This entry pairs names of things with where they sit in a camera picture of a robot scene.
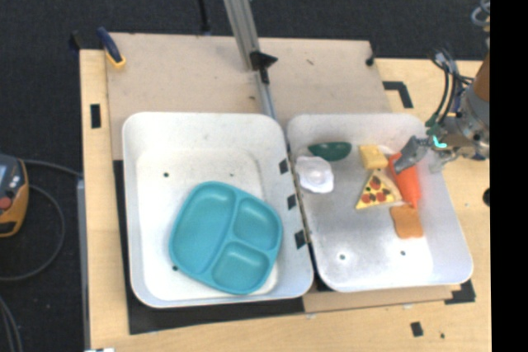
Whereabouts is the yellow toy cheese block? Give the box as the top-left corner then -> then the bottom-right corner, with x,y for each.
358,143 -> 390,171

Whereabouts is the thin black and white rod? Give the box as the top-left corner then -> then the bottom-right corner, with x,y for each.
256,69 -> 314,251

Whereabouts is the brown toy bread slice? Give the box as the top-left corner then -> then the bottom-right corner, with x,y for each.
389,204 -> 425,240

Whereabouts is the pale brown flat board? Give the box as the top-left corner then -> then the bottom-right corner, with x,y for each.
104,31 -> 455,314

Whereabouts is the black block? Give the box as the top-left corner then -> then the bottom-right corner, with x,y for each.
248,49 -> 279,85

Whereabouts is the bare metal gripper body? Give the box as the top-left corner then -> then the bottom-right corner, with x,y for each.
431,114 -> 491,162

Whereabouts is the toy pizza slice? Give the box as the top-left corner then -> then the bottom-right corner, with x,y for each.
355,168 -> 403,212

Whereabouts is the green bowl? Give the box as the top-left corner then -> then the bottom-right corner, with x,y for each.
307,141 -> 353,163

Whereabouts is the white toy fried egg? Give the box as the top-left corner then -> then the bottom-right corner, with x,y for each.
295,155 -> 335,195

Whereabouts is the white plastic tray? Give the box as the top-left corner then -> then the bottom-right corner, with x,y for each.
285,112 -> 474,294
121,110 -> 315,309

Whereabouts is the orange toy carrot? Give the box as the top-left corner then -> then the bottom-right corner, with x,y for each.
388,152 -> 422,210

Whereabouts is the teal divided plate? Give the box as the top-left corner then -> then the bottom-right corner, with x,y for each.
167,181 -> 285,297

